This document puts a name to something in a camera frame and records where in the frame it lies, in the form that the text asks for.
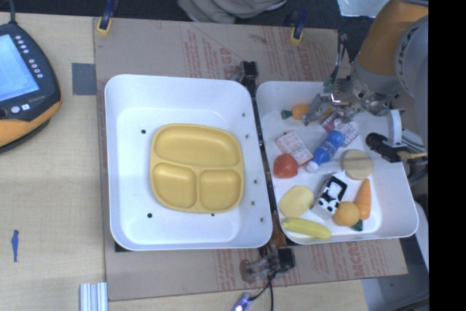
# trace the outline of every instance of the cardboard sheet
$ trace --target cardboard sheet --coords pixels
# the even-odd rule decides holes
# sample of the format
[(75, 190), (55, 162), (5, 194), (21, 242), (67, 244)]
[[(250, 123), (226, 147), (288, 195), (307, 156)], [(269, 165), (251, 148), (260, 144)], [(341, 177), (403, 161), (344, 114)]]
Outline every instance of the cardboard sheet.
[[(103, 90), (117, 74), (229, 79), (241, 61), (256, 61), (257, 85), (270, 80), (321, 82), (332, 72), (337, 32), (291, 28), (113, 19), (108, 35), (95, 31), (100, 172), (106, 281), (111, 301), (260, 288), (246, 283), (240, 262), (257, 249), (130, 252), (115, 245), (109, 229), (106, 118)], [(274, 286), (353, 280), (407, 273), (398, 239), (293, 246), (296, 266)]]

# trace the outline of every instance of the blue screen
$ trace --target blue screen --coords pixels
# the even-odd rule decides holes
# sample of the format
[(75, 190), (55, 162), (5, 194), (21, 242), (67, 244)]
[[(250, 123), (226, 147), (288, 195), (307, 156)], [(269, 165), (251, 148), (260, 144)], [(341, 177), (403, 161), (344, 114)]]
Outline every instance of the blue screen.
[(38, 89), (11, 36), (0, 36), (0, 102)]

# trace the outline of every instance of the table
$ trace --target table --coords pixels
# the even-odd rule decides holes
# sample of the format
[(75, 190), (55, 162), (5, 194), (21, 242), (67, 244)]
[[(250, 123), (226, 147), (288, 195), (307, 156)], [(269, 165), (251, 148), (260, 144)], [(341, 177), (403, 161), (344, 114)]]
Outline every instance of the table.
[[(79, 284), (106, 281), (94, 95), (73, 95), (72, 63), (94, 63), (92, 18), (17, 14), (50, 59), (63, 105), (0, 154), (0, 310), (78, 310)], [(0, 23), (9, 13), (0, 13)], [(11, 239), (19, 232), (17, 261)], [(109, 310), (230, 310), (241, 291), (109, 302)], [(360, 280), (274, 287), (274, 310), (367, 310)], [(252, 310), (269, 310), (264, 293)]]

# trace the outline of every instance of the white tray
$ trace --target white tray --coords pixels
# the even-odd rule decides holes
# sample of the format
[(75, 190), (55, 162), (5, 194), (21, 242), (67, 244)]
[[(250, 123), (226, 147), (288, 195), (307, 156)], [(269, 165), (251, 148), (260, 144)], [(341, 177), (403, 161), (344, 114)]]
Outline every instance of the white tray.
[[(283, 109), (290, 109), (299, 103), (310, 103), (318, 93), (323, 94), (322, 82), (265, 82), (257, 89), (259, 116), (271, 171), (274, 160), (281, 154), (275, 139), (283, 133), (295, 130), (311, 152), (325, 138), (327, 132), (318, 121), (305, 126), (302, 121), (293, 118), (284, 120), (280, 116)], [(318, 239), (284, 229), (284, 233), (295, 243), (309, 245), (408, 237), (417, 230), (418, 215), (403, 165), (401, 162), (389, 163), (366, 145), (366, 136), (369, 133), (380, 133), (388, 137), (387, 118), (359, 113), (352, 124), (358, 130), (359, 136), (346, 148), (340, 148), (330, 162), (320, 166), (317, 173), (308, 173), (301, 167), (297, 176), (281, 179), (276, 178), (272, 172), (275, 199), (278, 203), (292, 186), (298, 184), (308, 186), (315, 197), (318, 196), (324, 180), (330, 174), (342, 171), (341, 155), (348, 149), (359, 149), (371, 158), (374, 167), (369, 176), (372, 191), (371, 215), (363, 222), (363, 231), (357, 232), (349, 227), (336, 225), (332, 219), (323, 220), (307, 211), (302, 218), (326, 225), (331, 230), (332, 236), (328, 239)], [(348, 178), (348, 188), (343, 200), (354, 200), (360, 184), (361, 181), (352, 181)], [(280, 209), (278, 213), (281, 222), (285, 217)]]
[[(131, 251), (257, 248), (272, 235), (272, 217), (249, 92), (220, 79), (119, 75), (105, 88), (111, 233)], [(149, 176), (158, 128), (190, 123), (229, 131), (239, 141), (245, 183), (225, 213), (172, 210), (157, 201)]]

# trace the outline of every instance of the banana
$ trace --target banana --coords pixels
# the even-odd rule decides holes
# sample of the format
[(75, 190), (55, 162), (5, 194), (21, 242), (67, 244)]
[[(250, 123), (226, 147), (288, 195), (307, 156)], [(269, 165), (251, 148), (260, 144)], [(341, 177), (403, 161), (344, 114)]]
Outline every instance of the banana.
[(282, 227), (292, 232), (318, 238), (331, 236), (331, 232), (326, 226), (303, 218), (286, 218), (282, 221)]

